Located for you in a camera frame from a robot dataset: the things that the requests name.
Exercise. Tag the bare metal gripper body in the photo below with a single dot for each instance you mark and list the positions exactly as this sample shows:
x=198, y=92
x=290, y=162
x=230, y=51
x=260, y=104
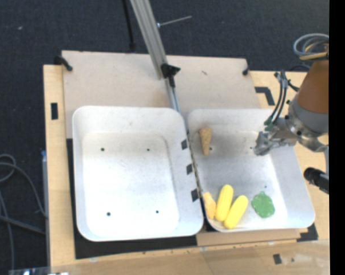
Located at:
x=289, y=133

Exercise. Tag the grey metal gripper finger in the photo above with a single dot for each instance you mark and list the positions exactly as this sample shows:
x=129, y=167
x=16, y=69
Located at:
x=261, y=150
x=263, y=138

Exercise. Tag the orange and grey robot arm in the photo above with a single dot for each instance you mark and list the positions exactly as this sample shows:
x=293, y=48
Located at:
x=315, y=87

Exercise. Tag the white plastic tray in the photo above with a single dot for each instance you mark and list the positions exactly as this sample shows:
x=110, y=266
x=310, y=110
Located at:
x=132, y=176
x=241, y=165

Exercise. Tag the green toy lettuce leaf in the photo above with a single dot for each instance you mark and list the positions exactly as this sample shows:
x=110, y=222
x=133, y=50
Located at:
x=263, y=205

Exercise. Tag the tan toy cone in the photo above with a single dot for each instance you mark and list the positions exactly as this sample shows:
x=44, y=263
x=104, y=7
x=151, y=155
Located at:
x=205, y=139

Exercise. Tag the yellow toy corn cob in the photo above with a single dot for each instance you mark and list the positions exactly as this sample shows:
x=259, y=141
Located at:
x=224, y=202
x=236, y=212

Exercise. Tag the orange-yellow toy food piece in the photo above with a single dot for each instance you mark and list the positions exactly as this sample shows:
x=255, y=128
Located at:
x=209, y=206

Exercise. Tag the pale cardboard board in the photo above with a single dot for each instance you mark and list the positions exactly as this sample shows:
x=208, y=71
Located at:
x=115, y=79

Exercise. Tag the black cylinder on white bracket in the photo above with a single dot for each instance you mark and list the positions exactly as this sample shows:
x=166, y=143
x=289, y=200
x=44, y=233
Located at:
x=315, y=178

